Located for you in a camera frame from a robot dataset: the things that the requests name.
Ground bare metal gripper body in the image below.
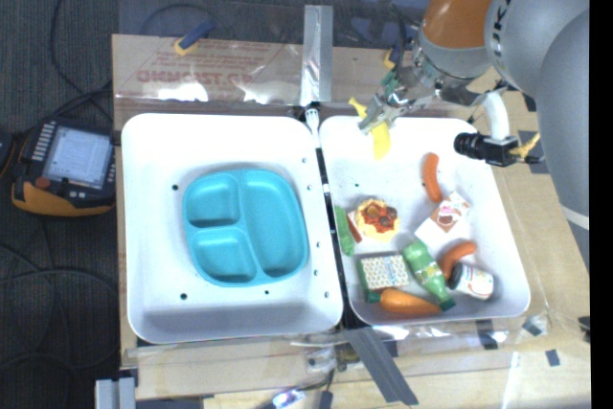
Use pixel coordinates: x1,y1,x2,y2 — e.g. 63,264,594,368
379,47,481,111

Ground yellow banana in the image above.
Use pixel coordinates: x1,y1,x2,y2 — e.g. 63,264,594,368
348,96,392,161

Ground orange sausage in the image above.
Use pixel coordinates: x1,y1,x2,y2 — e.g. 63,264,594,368
439,240,479,282
421,151,444,204

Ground yellow pizza slice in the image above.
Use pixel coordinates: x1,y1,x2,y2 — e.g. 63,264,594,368
346,197,401,245

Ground white carton with picture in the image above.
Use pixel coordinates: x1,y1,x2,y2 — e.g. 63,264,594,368
413,191,472,251

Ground blue divided plate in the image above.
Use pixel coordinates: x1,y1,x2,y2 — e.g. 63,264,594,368
181,168,309,288

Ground white plastic tray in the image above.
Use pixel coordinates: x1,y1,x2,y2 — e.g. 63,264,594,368
120,112,345,345
318,114,532,328

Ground green and white packet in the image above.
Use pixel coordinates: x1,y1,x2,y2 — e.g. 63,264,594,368
354,254,412,297

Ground green bottle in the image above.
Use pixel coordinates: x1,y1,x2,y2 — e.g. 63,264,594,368
400,239,457,313

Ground brown cardboard board, red print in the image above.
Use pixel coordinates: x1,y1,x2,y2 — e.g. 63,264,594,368
110,33,591,401

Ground white bottle with dark cap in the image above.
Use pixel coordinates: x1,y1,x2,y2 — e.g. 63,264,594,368
446,261,495,302

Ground orange carrot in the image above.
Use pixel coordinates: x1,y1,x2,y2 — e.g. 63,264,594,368
365,287,443,317

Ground black cylinder on white bracket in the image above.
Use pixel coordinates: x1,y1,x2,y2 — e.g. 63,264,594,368
453,90,521,168

